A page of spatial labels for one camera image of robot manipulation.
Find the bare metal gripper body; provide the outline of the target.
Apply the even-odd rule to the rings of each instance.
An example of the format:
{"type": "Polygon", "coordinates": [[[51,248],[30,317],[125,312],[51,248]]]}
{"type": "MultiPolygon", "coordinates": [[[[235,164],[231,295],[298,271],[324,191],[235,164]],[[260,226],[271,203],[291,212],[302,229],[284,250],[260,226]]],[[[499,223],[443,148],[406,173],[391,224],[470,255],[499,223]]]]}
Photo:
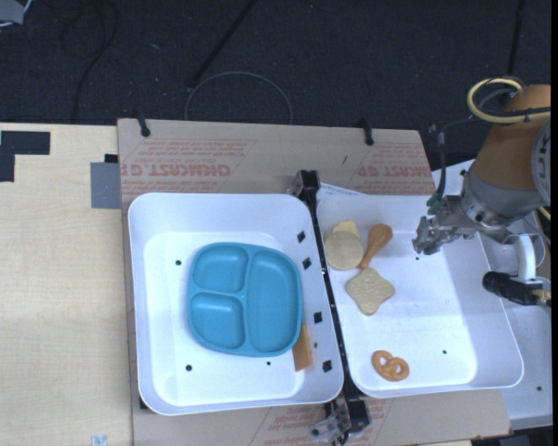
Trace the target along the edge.
{"type": "Polygon", "coordinates": [[[490,228],[468,215],[459,195],[446,195],[429,209],[428,232],[430,240],[456,240],[471,238],[478,231],[490,228]]]}

